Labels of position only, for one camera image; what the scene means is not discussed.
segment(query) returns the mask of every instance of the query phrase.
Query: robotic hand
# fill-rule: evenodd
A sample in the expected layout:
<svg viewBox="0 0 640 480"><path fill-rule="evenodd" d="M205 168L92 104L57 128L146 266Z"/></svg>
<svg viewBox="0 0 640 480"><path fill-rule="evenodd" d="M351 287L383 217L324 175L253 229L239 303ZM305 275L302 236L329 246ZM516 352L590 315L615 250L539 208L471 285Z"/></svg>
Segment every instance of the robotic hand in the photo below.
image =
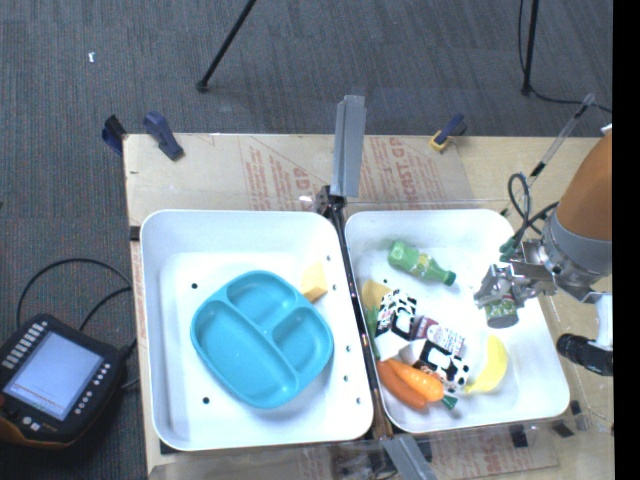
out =
<svg viewBox="0 0 640 480"><path fill-rule="evenodd" d="M514 243L503 246L503 263L489 266L474 294L479 308L503 300L521 308L527 299L553 295L558 288L579 302L595 304L598 337L590 340L564 334L556 348L571 361L605 376L613 376L612 295L596 292L591 285L612 272L612 209L610 130L578 168L546 220L541 238L522 241L525 222L522 233L514 235ZM496 326L516 321L503 320L507 323Z"/></svg>

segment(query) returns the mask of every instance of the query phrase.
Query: blue plate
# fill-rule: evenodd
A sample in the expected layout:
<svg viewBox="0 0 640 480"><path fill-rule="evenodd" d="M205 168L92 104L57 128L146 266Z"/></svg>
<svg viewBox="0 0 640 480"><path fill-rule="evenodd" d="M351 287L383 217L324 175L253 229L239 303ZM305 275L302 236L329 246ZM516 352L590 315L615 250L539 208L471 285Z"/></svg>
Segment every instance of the blue plate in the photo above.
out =
<svg viewBox="0 0 640 480"><path fill-rule="evenodd" d="M193 317L191 341L232 393L262 409L298 395L333 352L331 329L313 304L263 270L211 295Z"/></svg>

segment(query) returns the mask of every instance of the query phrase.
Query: tripod leg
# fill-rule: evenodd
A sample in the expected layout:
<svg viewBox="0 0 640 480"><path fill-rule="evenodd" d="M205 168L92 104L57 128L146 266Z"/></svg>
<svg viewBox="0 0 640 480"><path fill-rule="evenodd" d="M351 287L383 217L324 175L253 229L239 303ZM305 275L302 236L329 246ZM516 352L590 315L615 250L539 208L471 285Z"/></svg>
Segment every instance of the tripod leg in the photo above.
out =
<svg viewBox="0 0 640 480"><path fill-rule="evenodd" d="M238 20L236 21L236 24L231 29L231 32L229 32L229 34L227 35L227 38L224 40L224 43L220 47L218 54L213 59L211 66L209 66L209 69L207 70L205 75L202 77L202 79L196 83L196 88L198 89L198 91L206 92L209 89L208 87L209 79L211 78L211 76L213 75L213 72L218 67L218 64L222 60L222 57L224 57L224 54L226 53L227 49L231 45L233 38L236 36L238 31L240 30L240 27L242 27L244 20L247 18L247 16L251 12L251 9L253 8L253 5L256 3L256 1L257 0L249 0L247 2L247 5L245 5L244 9L242 10L242 13L238 17Z"/></svg>
<svg viewBox="0 0 640 480"><path fill-rule="evenodd" d="M531 4L531 21L529 22L529 43L527 44L527 60L524 68L524 83L520 92L527 95L531 92L531 62L533 57L533 43L536 38L536 24L538 21L538 3L539 0L533 0Z"/></svg>

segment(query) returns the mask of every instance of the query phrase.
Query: toy bottle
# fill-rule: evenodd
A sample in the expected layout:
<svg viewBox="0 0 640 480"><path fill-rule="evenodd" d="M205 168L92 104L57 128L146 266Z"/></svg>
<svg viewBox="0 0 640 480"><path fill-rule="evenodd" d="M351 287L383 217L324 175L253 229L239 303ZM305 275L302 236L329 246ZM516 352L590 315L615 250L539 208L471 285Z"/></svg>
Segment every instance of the toy bottle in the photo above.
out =
<svg viewBox="0 0 640 480"><path fill-rule="evenodd" d="M436 279L447 286L451 286L456 280L454 272L443 269L427 253L409 247L400 240L396 240L391 246L387 261L421 279Z"/></svg>

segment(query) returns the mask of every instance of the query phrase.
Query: orange carrot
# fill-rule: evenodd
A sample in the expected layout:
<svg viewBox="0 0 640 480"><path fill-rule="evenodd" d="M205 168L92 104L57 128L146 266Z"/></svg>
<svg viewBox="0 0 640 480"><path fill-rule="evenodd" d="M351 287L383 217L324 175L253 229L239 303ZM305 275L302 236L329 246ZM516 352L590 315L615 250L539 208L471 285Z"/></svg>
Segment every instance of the orange carrot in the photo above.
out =
<svg viewBox="0 0 640 480"><path fill-rule="evenodd" d="M387 364L387 361L376 361L378 376L384 387L403 404L418 411L424 409L428 400L407 386L407 384L398 377L394 369Z"/></svg>
<svg viewBox="0 0 640 480"><path fill-rule="evenodd" d="M393 368L400 379L429 402L436 402L444 398L444 385L435 375L429 375L396 359L387 359L385 362Z"/></svg>

